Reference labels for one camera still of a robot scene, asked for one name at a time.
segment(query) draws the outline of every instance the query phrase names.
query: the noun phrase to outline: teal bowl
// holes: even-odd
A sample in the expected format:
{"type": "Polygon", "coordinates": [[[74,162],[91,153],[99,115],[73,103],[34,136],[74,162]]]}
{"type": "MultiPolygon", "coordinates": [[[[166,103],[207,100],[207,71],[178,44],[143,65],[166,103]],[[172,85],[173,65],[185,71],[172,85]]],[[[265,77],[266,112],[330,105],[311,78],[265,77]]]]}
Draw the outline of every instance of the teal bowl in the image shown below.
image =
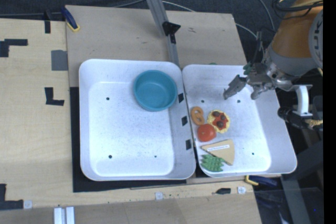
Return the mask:
{"type": "Polygon", "coordinates": [[[148,70],[138,75],[133,84],[133,92],[138,104],[148,111],[165,110],[177,98],[175,81],[158,70],[148,70]]]}

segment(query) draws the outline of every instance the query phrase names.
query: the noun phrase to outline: toy tomato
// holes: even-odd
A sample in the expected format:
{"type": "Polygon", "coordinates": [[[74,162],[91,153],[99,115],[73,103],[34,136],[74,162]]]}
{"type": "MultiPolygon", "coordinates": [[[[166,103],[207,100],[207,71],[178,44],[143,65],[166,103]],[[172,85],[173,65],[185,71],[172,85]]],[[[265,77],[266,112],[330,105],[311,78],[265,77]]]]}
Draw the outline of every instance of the toy tomato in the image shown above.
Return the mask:
{"type": "Polygon", "coordinates": [[[208,142],[216,137],[216,130],[210,124],[203,124],[198,127],[197,136],[201,142],[208,142]]]}

